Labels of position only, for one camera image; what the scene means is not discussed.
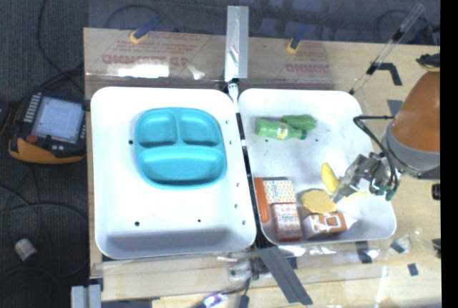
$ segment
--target black cable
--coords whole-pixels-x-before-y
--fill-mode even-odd
[[[168,22],[171,26],[172,26],[172,32],[179,32],[177,28],[175,28],[175,24],[169,19],[167,18],[164,14],[160,13],[158,10],[156,10],[155,8],[153,8],[152,6],[149,6],[149,5],[145,5],[145,4],[128,4],[128,5],[124,5],[124,6],[121,6],[120,8],[114,10],[108,17],[107,19],[105,20],[105,23],[103,24],[103,28],[109,28],[109,25],[112,21],[112,19],[117,15],[119,14],[120,12],[124,11],[124,10],[128,10],[128,9],[147,9],[147,10],[150,10],[154,13],[156,13],[157,15],[159,15],[161,18],[163,18],[166,22]]]
[[[41,198],[40,198],[40,195],[39,195],[38,183],[36,181],[36,176],[35,176],[34,168],[33,168],[32,165],[29,165],[29,170],[30,170],[30,173],[31,173],[32,183],[34,185],[33,188],[34,188],[34,192],[35,192],[36,203],[40,204],[41,203]],[[48,247],[48,262],[51,263],[51,260],[52,260],[51,239],[49,238],[49,233],[47,231],[46,225],[44,224],[43,221],[41,221],[41,223],[42,223],[42,230],[38,230],[38,233],[43,231],[44,240],[46,241],[46,244],[47,244],[47,247]]]
[[[29,205],[29,202],[25,198],[20,196],[15,191],[10,190],[6,186],[2,185],[1,183],[0,183],[0,189],[3,192],[6,192],[6,193],[9,194],[9,197],[8,197],[8,199],[6,201],[6,210],[9,210],[11,208],[11,203],[15,198],[20,200],[23,204]],[[36,211],[34,211],[34,213],[35,213],[35,215],[37,217],[37,227],[36,227],[36,234],[34,236],[34,240],[38,241],[39,234],[40,234],[40,231],[42,229],[42,219],[41,219],[40,215]],[[14,248],[14,244],[17,241],[13,240],[12,237],[11,237],[11,229],[9,228],[9,215],[6,215],[6,218],[4,219],[4,228],[5,228],[6,234],[9,236],[9,240],[10,240],[11,246],[12,246],[12,248]]]
[[[416,31],[413,38],[406,42],[406,44],[432,44],[433,46],[439,46],[437,38],[434,36],[435,33],[440,34],[441,25],[436,26],[428,23],[420,30]]]
[[[243,293],[243,295],[246,295],[248,293],[248,289],[250,288],[250,283],[251,283],[251,278],[249,277],[246,281],[246,288],[245,288],[245,292]]]
[[[356,116],[353,119],[353,122],[356,126],[358,126],[361,130],[364,131],[381,149],[382,153],[386,156],[388,160],[389,169],[390,169],[390,176],[389,176],[389,184],[391,185],[391,189],[396,191],[399,186],[399,179],[396,174],[396,170],[394,168],[394,163],[391,158],[391,153],[386,150],[386,148],[382,145],[381,141],[370,131],[370,129],[362,122],[362,120],[392,120],[393,116]]]
[[[31,174],[32,174],[32,180],[34,182],[34,188],[36,189],[37,204],[40,204],[41,201],[40,201],[40,197],[39,197],[39,193],[38,193],[38,183],[36,181],[36,176],[35,176],[35,173],[34,173],[34,170],[33,170],[33,166],[30,165],[29,167],[30,167],[30,171],[31,171]],[[48,246],[49,257],[51,259],[51,257],[52,257],[52,245],[51,245],[51,240],[50,240],[49,235],[47,233],[45,224],[43,225],[43,229],[44,229],[44,235],[45,235],[47,246]],[[81,270],[87,268],[88,266],[89,266],[89,258],[85,259],[83,264],[81,264],[80,266],[77,266],[74,270],[71,270],[71,271],[67,272],[66,274],[56,275],[56,277],[58,279],[63,279],[63,278],[67,278],[67,277],[73,276],[73,275],[77,274],[78,272],[80,272]]]
[[[39,11],[39,15],[38,15],[38,23],[36,25],[36,44],[39,48],[39,51],[41,52],[43,58],[45,59],[45,61],[50,64],[51,66],[53,66],[53,68],[55,68],[58,72],[62,72],[62,68],[56,64],[55,62],[52,61],[52,59],[47,55],[47,53],[45,52],[44,48],[43,48],[43,43],[42,43],[42,36],[41,36],[41,31],[42,31],[42,24],[43,24],[43,15],[44,15],[44,8],[47,4],[47,1],[48,0],[42,0],[42,5],[40,6],[40,11]],[[70,78],[70,82],[75,85],[78,90],[80,92],[84,92],[84,90],[74,81]]]
[[[24,203],[24,206],[17,206],[17,207],[14,207],[14,208],[8,208],[6,210],[0,211],[0,216],[9,215],[10,213],[13,213],[15,211],[20,211],[20,210],[31,209],[36,213],[35,209],[55,208],[55,209],[65,210],[65,211],[68,211],[70,213],[73,213],[76,217],[78,217],[81,221],[83,221],[85,226],[87,226],[87,224],[88,224],[87,217],[84,214],[80,213],[78,210],[76,210],[76,209],[74,209],[74,208],[72,208],[70,206],[62,205],[62,204],[59,204],[59,203],[29,203],[29,202],[27,202],[27,200],[25,198],[20,196],[18,193],[14,192],[10,188],[8,188],[8,187],[6,187],[5,185],[2,185],[2,184],[0,184],[0,191],[8,193],[9,195],[18,198],[20,201],[22,201],[22,203]],[[68,272],[66,274],[56,275],[56,278],[63,279],[63,278],[67,278],[67,277],[70,277],[72,275],[75,275],[76,273],[80,272],[81,270],[87,268],[88,262],[89,262],[89,259],[86,259],[84,261],[84,263],[81,266],[78,266],[75,270],[72,270],[72,271],[70,271],[70,272]]]
[[[34,272],[39,272],[40,274],[43,274],[44,276],[47,276],[49,280],[52,281],[52,283],[56,286],[59,286],[59,281],[57,278],[51,274],[49,271],[46,269],[42,269],[40,267],[35,267],[35,266],[20,266],[16,267],[14,269],[11,269],[9,271],[5,271],[4,273],[0,274],[0,283],[2,280],[5,280],[6,278],[11,277],[12,275],[17,274],[18,272],[28,272],[28,271],[34,271]]]
[[[378,32],[380,34],[380,25],[381,25],[381,22],[383,21],[383,19],[385,19],[385,17],[389,14],[395,14],[395,13],[400,13],[400,14],[408,14],[409,11],[405,11],[405,10],[402,10],[402,9],[391,9],[391,10],[388,10],[388,11],[385,11],[381,16],[379,16],[379,18],[377,19],[377,22],[376,22],[376,32]],[[428,19],[424,18],[423,16],[420,16],[419,17],[419,20],[424,22],[426,25],[423,29],[421,29],[420,32],[422,32],[423,30],[429,30],[432,34],[434,33],[437,33],[437,32],[440,32],[440,24],[434,26]],[[414,38],[411,38],[409,41],[406,42],[406,44],[415,44],[416,43],[416,36],[417,34],[415,34],[415,37]]]
[[[41,85],[39,85],[38,88],[48,89],[49,87],[51,87],[53,85],[56,85],[59,82],[61,82],[62,80],[65,80],[66,78],[70,77],[70,75],[76,74],[76,73],[81,73],[83,71],[84,70],[82,68],[82,63],[80,63],[74,69],[69,69],[69,70],[66,70],[66,71],[62,71],[59,74],[55,74],[53,77],[50,77],[45,82],[43,82]]]

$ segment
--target metal bracket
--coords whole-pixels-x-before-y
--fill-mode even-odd
[[[102,308],[100,285],[72,287],[71,303],[72,308]]]
[[[224,80],[248,75],[248,7],[229,6],[226,29]]]

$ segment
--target green toy bottle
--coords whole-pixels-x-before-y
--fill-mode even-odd
[[[310,131],[316,127],[316,120],[310,115],[289,115],[281,118],[282,122],[288,123],[294,128]]]
[[[256,121],[256,135],[280,140],[298,138],[303,140],[307,136],[307,132],[298,128],[291,127],[287,123],[279,121],[268,121],[263,118]]]

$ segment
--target blue plate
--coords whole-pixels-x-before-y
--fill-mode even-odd
[[[143,179],[160,188],[211,186],[227,169],[218,122],[192,108],[143,113],[135,126],[135,156]]]

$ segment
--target small cardboard box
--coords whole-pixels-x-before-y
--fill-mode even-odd
[[[295,203],[293,182],[288,179],[263,180],[267,203]]]
[[[274,203],[271,211],[279,241],[298,241],[302,238],[301,221],[295,203]]]
[[[343,213],[314,213],[303,220],[306,238],[347,231],[356,220]]]

